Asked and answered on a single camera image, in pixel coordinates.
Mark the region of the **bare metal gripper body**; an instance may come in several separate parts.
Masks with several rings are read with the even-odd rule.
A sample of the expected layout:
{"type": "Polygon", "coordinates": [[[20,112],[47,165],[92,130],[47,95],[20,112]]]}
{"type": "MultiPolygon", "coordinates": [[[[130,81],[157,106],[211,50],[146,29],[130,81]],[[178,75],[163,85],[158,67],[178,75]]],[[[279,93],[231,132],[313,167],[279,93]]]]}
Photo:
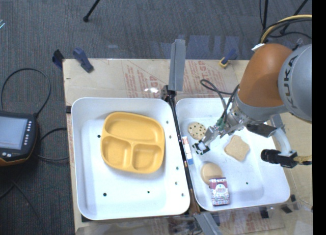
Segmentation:
{"type": "Polygon", "coordinates": [[[222,114],[213,126],[213,130],[217,131],[217,135],[220,137],[232,135],[234,132],[242,130],[248,121],[249,117],[241,111],[230,110],[228,113],[222,114]]]}

